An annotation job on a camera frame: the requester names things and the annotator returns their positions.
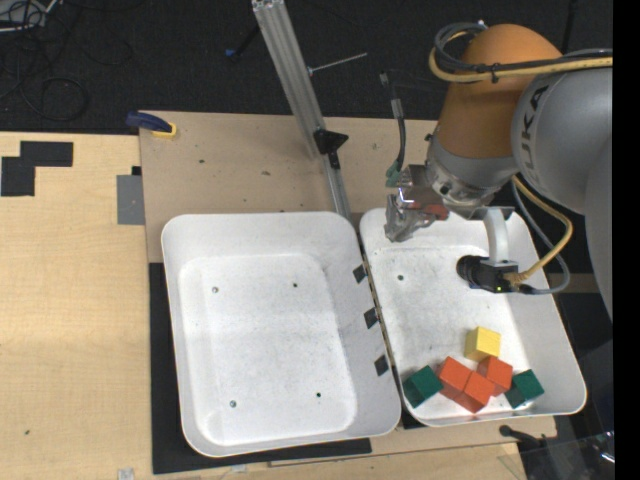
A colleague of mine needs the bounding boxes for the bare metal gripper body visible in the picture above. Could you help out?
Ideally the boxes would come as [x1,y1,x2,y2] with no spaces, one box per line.
[398,164,496,221]

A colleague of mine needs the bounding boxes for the white plastic tray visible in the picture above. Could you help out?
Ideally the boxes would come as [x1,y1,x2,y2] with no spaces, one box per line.
[160,210,403,459]
[358,206,588,428]

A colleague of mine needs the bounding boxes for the yellow cube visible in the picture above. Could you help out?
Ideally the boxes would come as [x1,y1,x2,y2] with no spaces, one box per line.
[463,325,502,363]

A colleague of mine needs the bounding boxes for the orange cube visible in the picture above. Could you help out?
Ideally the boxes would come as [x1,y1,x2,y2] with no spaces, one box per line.
[476,355,515,397]
[436,356,473,400]
[455,370,496,414]

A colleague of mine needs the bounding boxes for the green cube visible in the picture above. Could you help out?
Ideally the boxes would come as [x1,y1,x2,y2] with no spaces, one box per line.
[503,368,546,410]
[402,365,444,409]

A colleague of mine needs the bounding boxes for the pale wood board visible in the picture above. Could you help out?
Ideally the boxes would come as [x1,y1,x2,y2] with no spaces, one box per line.
[137,110,559,469]

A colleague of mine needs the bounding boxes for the black cylinder on white bracket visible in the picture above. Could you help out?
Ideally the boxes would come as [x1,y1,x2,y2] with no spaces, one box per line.
[455,206,520,294]

